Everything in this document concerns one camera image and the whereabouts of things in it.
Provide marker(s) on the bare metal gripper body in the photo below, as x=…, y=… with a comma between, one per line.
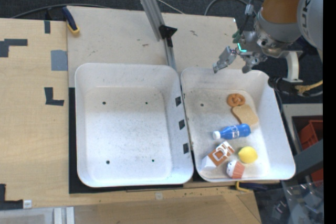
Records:
x=258, y=46

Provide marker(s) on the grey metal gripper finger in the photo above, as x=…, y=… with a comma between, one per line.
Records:
x=250, y=63
x=224, y=60

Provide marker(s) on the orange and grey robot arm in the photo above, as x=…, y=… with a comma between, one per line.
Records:
x=284, y=0

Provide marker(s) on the brown pretzel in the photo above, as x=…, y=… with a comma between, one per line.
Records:
x=235, y=100

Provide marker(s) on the white plastic tray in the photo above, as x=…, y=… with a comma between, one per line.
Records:
x=131, y=128
x=210, y=102

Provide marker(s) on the tan bread slice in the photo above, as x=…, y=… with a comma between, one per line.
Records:
x=246, y=114

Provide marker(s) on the blue bottle with white cap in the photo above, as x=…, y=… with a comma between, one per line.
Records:
x=233, y=131

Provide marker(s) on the yellow lemon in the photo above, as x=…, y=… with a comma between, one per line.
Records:
x=248, y=154

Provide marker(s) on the brown and white carton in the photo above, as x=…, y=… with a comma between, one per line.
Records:
x=218, y=156

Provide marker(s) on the pink and white cupcake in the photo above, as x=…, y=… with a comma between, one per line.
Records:
x=235, y=169

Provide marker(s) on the black cylinder on white bracket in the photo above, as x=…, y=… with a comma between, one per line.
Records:
x=292, y=65

